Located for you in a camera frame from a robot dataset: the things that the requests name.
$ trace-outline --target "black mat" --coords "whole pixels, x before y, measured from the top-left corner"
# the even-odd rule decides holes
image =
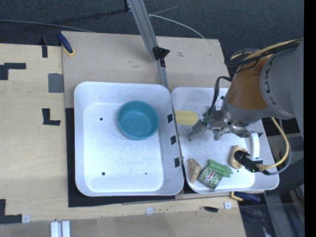
[[[75,112],[66,109],[67,168],[68,168],[68,207],[97,206],[114,203],[171,200],[175,196],[121,196],[88,197],[82,194],[75,183]]]

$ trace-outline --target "white tray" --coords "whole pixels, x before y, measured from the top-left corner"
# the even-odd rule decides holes
[[[220,89],[220,94],[215,105],[221,106],[221,96],[225,96],[227,90],[227,88]],[[194,111],[197,113],[198,118],[202,119],[202,114],[208,110],[212,103],[213,93],[213,88],[176,88],[171,93],[174,111]],[[259,157],[264,160],[264,164],[274,163],[262,122],[256,122],[251,125],[249,129],[251,129],[251,131],[262,133],[259,137]],[[207,130],[202,136],[189,141],[188,135],[192,130],[192,126],[177,123],[177,130],[187,180],[190,179],[188,164],[189,158],[194,158],[203,168],[207,165],[208,159],[215,160],[221,164],[229,165],[229,157],[234,145],[239,145],[250,151],[249,139],[241,139],[234,134],[224,134],[221,140],[215,141],[213,138],[213,132]],[[219,193],[230,191],[271,190],[276,188],[279,183],[278,175],[267,176],[260,172],[250,173],[244,167],[239,170],[233,168],[231,169],[233,171],[231,177],[223,177],[214,191],[211,191],[205,184],[198,180],[196,180],[193,184],[188,182],[189,186],[197,193]],[[276,170],[277,169],[274,167],[269,171],[275,172]]]
[[[170,92],[157,84],[83,82],[75,89],[76,185],[87,196],[174,195],[184,184]],[[117,124],[126,102],[159,115],[152,137],[133,141]]]

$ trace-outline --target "metal pole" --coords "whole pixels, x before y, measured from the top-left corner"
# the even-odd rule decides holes
[[[164,64],[164,56],[159,58],[154,55],[154,48],[158,48],[158,42],[156,39],[156,35],[153,30],[153,26],[150,22],[148,12],[145,7],[145,3],[143,0],[127,0],[131,11],[133,13],[134,19],[136,21],[136,25],[138,30],[143,38],[143,42],[149,53],[149,56],[152,60],[157,60],[158,72],[160,76],[160,81],[163,86],[168,88],[168,80],[167,73]]]

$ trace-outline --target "yellow cable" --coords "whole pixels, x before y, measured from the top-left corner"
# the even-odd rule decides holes
[[[286,45],[286,44],[289,44],[291,42],[298,42],[298,41],[302,41],[303,39],[294,39],[294,40],[289,40],[289,41],[285,41],[285,42],[281,42],[281,43],[277,43],[277,44],[274,44],[274,45],[271,45],[271,46],[268,46],[266,48],[263,48],[259,51],[256,51],[250,55],[248,55],[246,58],[244,58],[244,60],[247,60],[247,59],[250,59],[250,58],[253,58],[253,57],[256,57],[260,54],[263,54],[267,51],[270,51],[271,49],[274,49],[274,48],[277,48],[277,47],[280,47],[280,46],[283,46],[283,45]]]
[[[236,55],[234,55],[234,56],[231,58],[231,60],[235,59],[235,58],[238,57],[238,56],[241,56],[241,55],[244,55],[244,54],[249,54],[249,53],[253,53],[253,52],[245,52],[245,53],[236,54]]]
[[[289,143],[288,143],[288,140],[287,140],[287,138],[285,136],[285,133],[283,132],[282,128],[277,123],[276,119],[274,117],[271,117],[271,119],[272,119],[273,123],[276,125],[278,131],[281,133],[281,135],[282,135],[282,137],[283,137],[283,139],[285,141],[285,154],[277,163],[274,163],[274,164],[271,164],[271,165],[257,164],[256,166],[259,168],[260,171],[263,171],[263,170],[266,170],[266,169],[269,169],[269,168],[276,167],[276,166],[280,165],[281,163],[283,163],[285,161],[285,159],[287,158],[288,153],[289,153]]]

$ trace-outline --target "black clamp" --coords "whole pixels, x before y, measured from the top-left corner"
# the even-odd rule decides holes
[[[153,48],[153,53],[154,53],[154,56],[155,56],[155,59],[156,60],[160,60],[160,65],[165,68],[166,67],[166,64],[164,62],[164,58],[167,56],[167,54],[170,52],[170,50],[168,49],[164,49],[164,48],[161,48],[159,46],[155,46]]]

